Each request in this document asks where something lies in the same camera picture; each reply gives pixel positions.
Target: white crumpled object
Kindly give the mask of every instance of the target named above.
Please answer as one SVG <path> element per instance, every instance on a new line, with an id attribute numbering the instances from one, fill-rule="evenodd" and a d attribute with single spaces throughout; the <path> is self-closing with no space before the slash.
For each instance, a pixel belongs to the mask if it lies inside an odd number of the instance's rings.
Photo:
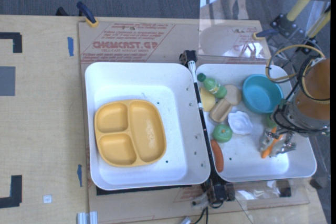
<path id="1" fill-rule="evenodd" d="M 252 132 L 253 125 L 250 117 L 245 112 L 229 113 L 228 122 L 232 131 L 236 134 L 250 134 Z"/>

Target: wooden table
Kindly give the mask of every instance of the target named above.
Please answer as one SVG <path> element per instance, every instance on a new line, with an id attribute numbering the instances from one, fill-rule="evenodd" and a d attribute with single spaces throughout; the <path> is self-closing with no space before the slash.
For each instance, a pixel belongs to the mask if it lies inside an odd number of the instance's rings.
<path id="1" fill-rule="evenodd" d="M 98 20 L 198 27 L 198 20 L 191 19 Z M 13 53 L 12 40 L 0 39 L 0 66 L 15 67 L 15 95 L 0 96 L 0 198 L 10 197 L 11 176 L 22 176 L 22 201 L 0 208 L 1 223 L 76 223 L 77 213 L 89 212 L 78 36 L 82 21 L 0 15 L 0 32 L 22 35 L 22 53 Z M 73 39 L 73 56 L 68 38 Z M 210 214 L 209 223 L 326 223 L 316 191 L 306 187 L 308 204 Z M 150 223 L 180 223 L 183 218 Z"/>

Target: blue bowl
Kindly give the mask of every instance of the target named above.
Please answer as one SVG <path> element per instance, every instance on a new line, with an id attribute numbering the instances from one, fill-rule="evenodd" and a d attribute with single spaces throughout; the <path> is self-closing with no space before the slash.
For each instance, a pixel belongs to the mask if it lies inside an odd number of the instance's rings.
<path id="1" fill-rule="evenodd" d="M 284 97 L 279 85 L 261 74 L 245 79 L 242 96 L 245 106 L 258 114 L 272 113 Z"/>

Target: green lid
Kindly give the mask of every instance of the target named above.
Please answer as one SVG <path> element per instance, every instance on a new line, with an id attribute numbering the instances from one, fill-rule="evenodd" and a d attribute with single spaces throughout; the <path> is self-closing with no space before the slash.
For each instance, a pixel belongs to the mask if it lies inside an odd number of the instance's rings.
<path id="1" fill-rule="evenodd" d="M 206 78 L 206 75 L 204 75 L 203 73 L 199 73 L 197 75 L 197 79 L 200 81 L 200 82 L 203 82 Z"/>

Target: yellow divided plate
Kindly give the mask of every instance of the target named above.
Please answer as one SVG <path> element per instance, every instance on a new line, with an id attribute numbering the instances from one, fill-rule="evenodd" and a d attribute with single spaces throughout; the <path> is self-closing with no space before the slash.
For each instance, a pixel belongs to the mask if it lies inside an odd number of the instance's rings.
<path id="1" fill-rule="evenodd" d="M 122 100 L 101 106 L 94 117 L 100 156 L 110 165 L 132 167 L 158 161 L 166 137 L 157 108 L 144 100 Z"/>

